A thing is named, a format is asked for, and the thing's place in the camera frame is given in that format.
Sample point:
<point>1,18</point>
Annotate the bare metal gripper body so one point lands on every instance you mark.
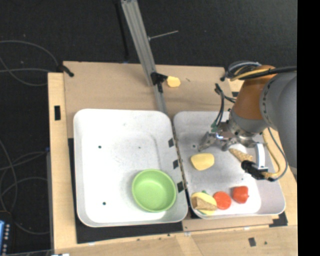
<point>226,135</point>

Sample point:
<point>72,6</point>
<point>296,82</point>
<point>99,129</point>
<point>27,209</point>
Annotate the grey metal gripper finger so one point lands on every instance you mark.
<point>205,142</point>
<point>228,145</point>

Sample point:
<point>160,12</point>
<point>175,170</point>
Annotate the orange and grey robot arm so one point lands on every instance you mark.
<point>277,100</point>

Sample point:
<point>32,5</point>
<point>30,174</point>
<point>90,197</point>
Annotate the tan toy ice cream cone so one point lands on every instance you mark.
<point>240,154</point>

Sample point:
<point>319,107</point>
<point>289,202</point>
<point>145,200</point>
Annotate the yellow toy potato piece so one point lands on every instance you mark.
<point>202,161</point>

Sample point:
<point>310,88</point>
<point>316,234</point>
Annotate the white plastic tray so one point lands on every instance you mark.
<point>112,162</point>
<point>225,172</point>

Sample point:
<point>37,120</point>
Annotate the thin black and white rod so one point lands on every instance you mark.
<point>179,155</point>

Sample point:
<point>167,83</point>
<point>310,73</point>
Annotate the red toy tomato chunk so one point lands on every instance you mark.
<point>240,194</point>

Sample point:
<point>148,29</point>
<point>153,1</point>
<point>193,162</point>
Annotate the red toy tomato slice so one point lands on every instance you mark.
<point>222,200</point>

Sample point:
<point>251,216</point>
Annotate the yellow toy cheese round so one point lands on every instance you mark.
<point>208,198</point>

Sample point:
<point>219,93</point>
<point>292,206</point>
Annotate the tan toy bread wedge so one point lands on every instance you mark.
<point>203,204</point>

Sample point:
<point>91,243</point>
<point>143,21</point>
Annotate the small yellow toy chip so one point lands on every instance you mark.
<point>173,81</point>

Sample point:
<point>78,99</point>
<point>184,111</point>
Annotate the green bowl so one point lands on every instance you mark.
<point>153,191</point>

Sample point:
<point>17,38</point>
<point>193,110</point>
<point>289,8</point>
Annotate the pale wood board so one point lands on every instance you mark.
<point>105,87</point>

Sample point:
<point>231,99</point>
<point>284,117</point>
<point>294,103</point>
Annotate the black cylinder on white bracket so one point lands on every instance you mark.
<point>253,168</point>

